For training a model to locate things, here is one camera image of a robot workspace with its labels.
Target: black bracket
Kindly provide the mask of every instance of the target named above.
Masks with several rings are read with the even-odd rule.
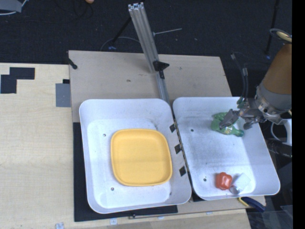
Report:
[[[160,61],[154,61],[152,64],[153,64],[154,70],[159,71],[160,78],[165,79],[163,70],[166,69],[170,65],[168,63],[163,63]]]

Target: wooden table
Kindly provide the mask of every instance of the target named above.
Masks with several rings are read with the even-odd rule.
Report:
[[[171,101],[231,96],[218,57],[159,56],[171,65],[164,71]],[[34,80],[17,80],[16,94],[0,94],[0,228],[51,229],[61,222],[65,229],[251,228],[237,199],[190,200],[178,205],[178,214],[117,218],[116,226],[110,219],[74,222],[72,123],[78,113],[73,109],[101,92],[105,98],[128,98],[132,89],[132,98],[152,98],[158,90],[143,54],[70,51],[69,57],[77,72],[69,65],[0,63],[0,74],[9,74],[10,67],[35,68]],[[98,68],[103,86],[90,89],[88,69]],[[55,84],[63,79],[71,80],[72,107],[56,107]],[[81,80],[86,84],[77,85]],[[80,94],[86,87],[88,94]],[[265,204],[263,196],[255,199]]]

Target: green object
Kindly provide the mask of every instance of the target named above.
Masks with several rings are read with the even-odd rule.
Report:
[[[211,123],[211,129],[217,132],[220,132],[225,135],[236,135],[236,136],[243,136],[244,131],[236,129],[234,125],[229,125],[224,127],[223,129],[219,128],[219,123],[224,119],[224,116],[227,114],[227,112],[214,114],[214,120]]]

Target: light wood surface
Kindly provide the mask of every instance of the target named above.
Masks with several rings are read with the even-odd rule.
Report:
[[[84,60],[92,59],[92,54],[86,53],[88,57]],[[114,62],[116,55],[110,56]],[[132,55],[132,65],[140,67],[137,65],[140,55],[128,56]],[[103,66],[110,58],[103,53],[101,56],[99,64]],[[170,62],[174,57],[160,55],[160,60]],[[183,65],[188,67],[192,62],[192,57],[186,56]],[[0,63],[0,73],[8,74],[9,67],[34,67],[35,80],[18,80],[16,94],[0,94],[1,229],[51,229],[60,222],[65,229],[250,228],[244,206],[236,199],[190,201],[178,206],[178,214],[163,219],[117,218],[116,226],[110,225],[109,219],[74,222],[72,114],[71,108],[56,107],[55,98],[55,84],[69,79],[70,66]],[[256,199],[264,204],[264,197]]]

